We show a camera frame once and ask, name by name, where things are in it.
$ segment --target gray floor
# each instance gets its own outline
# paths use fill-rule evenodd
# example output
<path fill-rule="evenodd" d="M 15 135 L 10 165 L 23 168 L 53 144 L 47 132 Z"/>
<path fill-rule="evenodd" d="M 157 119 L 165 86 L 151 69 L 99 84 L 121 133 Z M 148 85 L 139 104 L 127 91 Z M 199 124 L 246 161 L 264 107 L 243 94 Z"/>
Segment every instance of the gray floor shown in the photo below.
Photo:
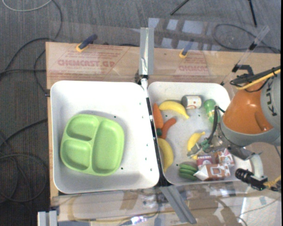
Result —
<path fill-rule="evenodd" d="M 160 21 L 158 32 L 165 31 L 168 24 L 172 25 L 175 21 L 183 21 L 183 24 L 193 21 L 194 24 L 200 22 L 212 26 L 223 24 L 223 28 L 218 31 L 223 44 L 236 50 L 241 48 L 241 51 L 254 38 L 224 24 L 234 24 L 251 31 L 255 36 L 267 25 L 270 31 L 261 44 L 265 47 L 258 48 L 258 51 L 279 52 L 281 49 L 281 0 L 252 0 L 257 27 L 254 27 L 247 0 L 190 0 L 172 16 L 170 12 L 184 0 L 54 1 L 56 4 L 51 2 L 35 11 L 16 12 L 6 8 L 0 0 L 0 72 L 6 69 L 33 69 L 36 59 L 45 49 L 45 41 L 48 41 L 39 38 L 79 43 L 96 32 L 99 38 L 95 43 L 98 44 L 138 45 L 138 34 L 126 36 L 123 33 L 109 33 L 107 30 L 112 27 L 138 30 L 147 27 L 149 21 L 156 24 Z M 30 9 L 47 0 L 5 2 L 12 8 Z M 157 39 L 156 46 L 180 48 L 178 41 L 182 38 L 178 33 L 184 33 L 183 27 L 181 29 L 174 35 L 174 38 L 178 36 L 176 43 L 164 44 L 163 40 Z M 173 38 L 170 33 L 160 35 Z M 208 41 L 211 43 L 209 46 L 198 49 L 230 50 L 220 46 L 212 35 Z M 45 66 L 43 55 L 37 60 L 35 68 L 45 69 Z M 31 71 L 9 72 L 0 77 L 0 151 L 9 155 L 17 153 L 0 159 L 0 225 L 29 225 L 30 216 L 33 218 L 32 225 L 36 225 L 36 212 L 48 210 L 50 206 L 49 185 L 46 181 L 49 159 L 46 123 L 48 108 L 43 91 L 46 87 L 45 73 L 37 72 L 37 78 Z M 20 131 L 2 144 L 4 138 L 35 122 L 38 123 Z"/>

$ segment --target green divided tray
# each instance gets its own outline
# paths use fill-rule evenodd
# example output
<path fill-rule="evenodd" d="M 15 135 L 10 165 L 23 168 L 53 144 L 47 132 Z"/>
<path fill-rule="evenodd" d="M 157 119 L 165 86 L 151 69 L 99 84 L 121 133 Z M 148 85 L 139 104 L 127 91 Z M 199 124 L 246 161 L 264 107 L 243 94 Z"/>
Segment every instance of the green divided tray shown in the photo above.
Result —
<path fill-rule="evenodd" d="M 60 157 L 73 170 L 98 176 L 113 174 L 124 151 L 124 130 L 105 117 L 78 114 L 64 129 Z"/>

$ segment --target tin can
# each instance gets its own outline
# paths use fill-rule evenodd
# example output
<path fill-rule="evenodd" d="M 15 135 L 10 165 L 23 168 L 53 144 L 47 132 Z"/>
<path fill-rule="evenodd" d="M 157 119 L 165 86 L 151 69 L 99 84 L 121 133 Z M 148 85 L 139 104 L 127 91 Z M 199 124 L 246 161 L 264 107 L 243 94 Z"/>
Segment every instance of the tin can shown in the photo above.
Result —
<path fill-rule="evenodd" d="M 181 104 L 186 110 L 199 109 L 202 105 L 202 100 L 200 96 L 183 96 L 181 99 Z"/>

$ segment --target toy carrot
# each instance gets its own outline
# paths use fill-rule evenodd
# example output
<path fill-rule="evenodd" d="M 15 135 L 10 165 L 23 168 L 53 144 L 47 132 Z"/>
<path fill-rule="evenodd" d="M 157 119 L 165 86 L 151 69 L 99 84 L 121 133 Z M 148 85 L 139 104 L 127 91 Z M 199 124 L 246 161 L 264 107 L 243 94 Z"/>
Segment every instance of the toy carrot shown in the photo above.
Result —
<path fill-rule="evenodd" d="M 153 104 L 153 119 L 156 129 L 161 129 L 164 126 L 164 119 L 162 118 L 162 114 L 156 103 Z"/>
<path fill-rule="evenodd" d="M 169 128 L 171 126 L 173 126 L 175 123 L 176 123 L 176 119 L 174 117 L 172 117 L 171 119 L 167 120 L 165 122 L 164 126 L 161 129 L 161 136 L 160 136 L 160 138 L 165 139 L 166 138 L 166 134 L 167 134 Z"/>

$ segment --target white tray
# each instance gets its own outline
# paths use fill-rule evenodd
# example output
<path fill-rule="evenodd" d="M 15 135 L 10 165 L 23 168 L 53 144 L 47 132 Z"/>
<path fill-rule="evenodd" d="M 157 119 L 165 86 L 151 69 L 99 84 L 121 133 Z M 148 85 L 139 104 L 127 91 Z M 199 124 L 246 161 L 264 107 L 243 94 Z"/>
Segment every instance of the white tray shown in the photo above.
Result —
<path fill-rule="evenodd" d="M 216 104 L 226 110 L 230 98 L 226 89 L 215 83 L 185 83 L 185 82 L 153 82 L 148 87 L 149 98 L 151 106 L 154 103 L 158 105 L 165 100 L 175 100 L 180 102 L 181 98 L 186 95 L 196 95 L 202 98 L 202 102 L 207 99 L 214 99 Z M 173 111 L 162 111 L 164 121 L 175 117 L 176 124 L 174 124 L 168 131 L 166 141 L 171 145 L 174 152 L 174 162 L 164 173 L 165 178 L 174 185 L 182 186 L 187 184 L 201 184 L 208 183 L 207 181 L 190 181 L 178 176 L 179 164 L 184 161 L 192 161 L 187 157 L 187 142 L 190 136 L 195 132 L 206 132 L 204 137 L 208 137 L 212 130 L 212 123 L 209 122 L 206 111 L 203 106 L 199 109 L 186 110 L 190 116 L 186 119 L 184 116 Z M 237 168 L 251 169 L 249 160 L 244 161 L 234 157 L 235 166 L 230 168 L 231 176 L 225 178 L 223 181 L 238 180 L 234 173 Z"/>
<path fill-rule="evenodd" d="M 130 82 L 59 81 L 50 91 L 53 137 L 53 179 L 66 194 L 149 188 L 159 171 L 145 94 Z M 104 116 L 125 132 L 119 169 L 110 176 L 94 176 L 66 167 L 59 148 L 67 121 L 78 113 Z"/>

